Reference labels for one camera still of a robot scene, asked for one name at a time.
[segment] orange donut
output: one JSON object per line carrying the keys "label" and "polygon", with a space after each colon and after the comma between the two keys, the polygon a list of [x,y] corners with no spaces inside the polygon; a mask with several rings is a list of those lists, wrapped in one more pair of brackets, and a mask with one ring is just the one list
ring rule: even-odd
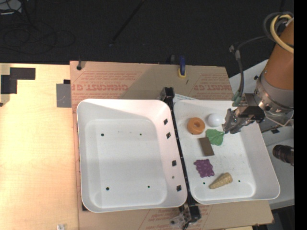
{"label": "orange donut", "polygon": [[191,134],[199,135],[205,129],[205,123],[199,117],[193,117],[188,121],[187,128]]}

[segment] waffle cone toy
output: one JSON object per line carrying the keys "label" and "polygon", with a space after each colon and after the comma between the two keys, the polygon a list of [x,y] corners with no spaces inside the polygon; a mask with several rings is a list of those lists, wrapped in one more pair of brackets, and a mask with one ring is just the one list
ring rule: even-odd
{"label": "waffle cone toy", "polygon": [[215,189],[220,186],[224,186],[226,184],[232,183],[232,176],[230,173],[225,173],[221,175],[219,178],[217,178],[210,186],[210,189]]}

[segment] brown rectangular object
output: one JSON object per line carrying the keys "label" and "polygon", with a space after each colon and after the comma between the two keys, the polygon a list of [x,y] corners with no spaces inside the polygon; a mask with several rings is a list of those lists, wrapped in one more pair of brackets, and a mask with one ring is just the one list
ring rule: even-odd
{"label": "brown rectangular object", "polygon": [[[200,100],[230,100],[233,93],[224,67],[186,66],[186,78],[177,65],[71,61],[71,102],[76,156],[79,226],[81,230],[172,230],[170,219],[178,208],[93,213],[82,210],[76,107],[88,98],[157,99],[164,87]],[[267,201],[200,205],[201,219],[189,230],[222,229],[272,223]]]}
{"label": "brown rectangular object", "polygon": [[213,156],[214,151],[212,149],[209,138],[203,137],[203,138],[199,138],[198,140],[200,141],[201,148],[202,148],[204,156]]}

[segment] plywood surface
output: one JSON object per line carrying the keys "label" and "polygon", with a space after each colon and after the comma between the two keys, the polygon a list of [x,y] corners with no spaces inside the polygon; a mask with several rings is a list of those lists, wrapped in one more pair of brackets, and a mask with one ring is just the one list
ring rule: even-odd
{"label": "plywood surface", "polygon": [[0,64],[0,74],[10,67],[35,67],[36,79],[18,80],[17,94],[1,95],[0,228],[77,230],[71,108],[57,108],[56,100],[69,66]]}

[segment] blue clamp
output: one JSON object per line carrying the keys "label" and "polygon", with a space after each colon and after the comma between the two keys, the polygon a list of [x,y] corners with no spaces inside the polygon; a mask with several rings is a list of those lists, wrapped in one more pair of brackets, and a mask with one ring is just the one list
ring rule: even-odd
{"label": "blue clamp", "polygon": [[183,56],[179,57],[180,68],[178,69],[178,75],[180,78],[186,77],[186,59]]}

